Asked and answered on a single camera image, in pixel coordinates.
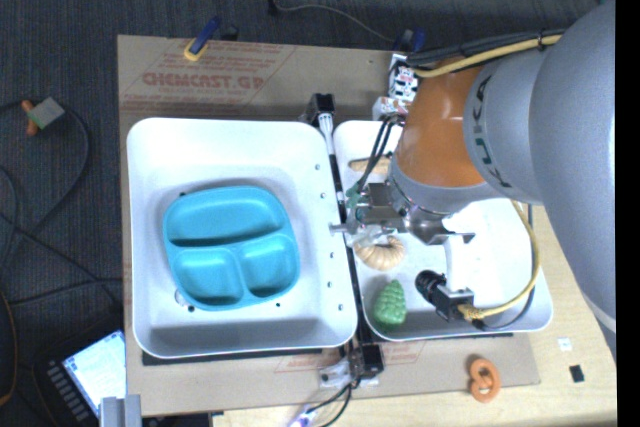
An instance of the blue clamp handle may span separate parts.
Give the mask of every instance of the blue clamp handle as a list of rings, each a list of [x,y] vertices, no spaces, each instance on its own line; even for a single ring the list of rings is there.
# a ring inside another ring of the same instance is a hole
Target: blue clamp handle
[[[184,49],[184,56],[191,61],[200,59],[200,56],[207,48],[207,41],[218,30],[218,27],[220,27],[220,18],[214,16],[200,31],[200,34],[189,41],[189,44]]]

